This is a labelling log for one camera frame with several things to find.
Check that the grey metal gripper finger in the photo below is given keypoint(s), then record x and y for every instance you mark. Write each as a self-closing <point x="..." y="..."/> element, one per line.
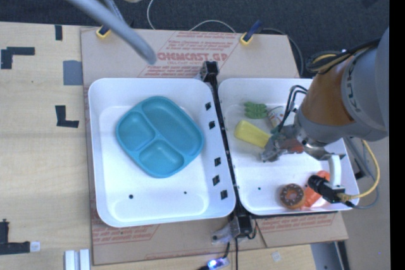
<point x="271" y="143"/>
<point x="269" y="156"/>

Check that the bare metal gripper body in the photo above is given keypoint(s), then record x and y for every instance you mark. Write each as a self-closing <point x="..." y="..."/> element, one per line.
<point x="291" y="142"/>

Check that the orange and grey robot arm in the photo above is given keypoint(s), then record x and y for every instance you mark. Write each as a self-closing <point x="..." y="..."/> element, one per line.
<point x="329" y="101"/>

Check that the white plastic tray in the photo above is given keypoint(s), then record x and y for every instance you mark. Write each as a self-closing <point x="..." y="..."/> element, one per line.
<point x="262" y="174"/>
<point x="158" y="199"/>

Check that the yellow rounded wedge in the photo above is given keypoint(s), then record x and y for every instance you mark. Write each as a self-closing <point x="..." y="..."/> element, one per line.
<point x="251" y="133"/>

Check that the small white and red can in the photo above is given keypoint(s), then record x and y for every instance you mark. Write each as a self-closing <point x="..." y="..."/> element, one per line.
<point x="276" y="115"/>

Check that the green toy grapes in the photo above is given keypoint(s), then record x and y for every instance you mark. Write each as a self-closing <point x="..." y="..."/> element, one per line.
<point x="254" y="110"/>

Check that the thin black and white rod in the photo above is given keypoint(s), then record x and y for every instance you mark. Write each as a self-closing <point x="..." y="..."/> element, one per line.
<point x="226" y="142"/>

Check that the brown frosted doughnut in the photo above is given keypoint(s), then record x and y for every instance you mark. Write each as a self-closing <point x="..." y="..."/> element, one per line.
<point x="291" y="196"/>

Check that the orange carrot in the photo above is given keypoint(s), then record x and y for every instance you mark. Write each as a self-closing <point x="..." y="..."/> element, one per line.
<point x="311" y="197"/>

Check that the blue divided plate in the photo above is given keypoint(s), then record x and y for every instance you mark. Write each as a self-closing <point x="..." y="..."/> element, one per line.
<point x="158" y="136"/>

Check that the brown cardboard board red print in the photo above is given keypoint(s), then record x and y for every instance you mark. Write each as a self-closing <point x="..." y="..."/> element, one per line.
<point x="126" y="53"/>

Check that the black cylinder on white bracket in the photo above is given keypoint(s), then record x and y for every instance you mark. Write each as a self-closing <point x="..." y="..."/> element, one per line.
<point x="322" y="188"/>

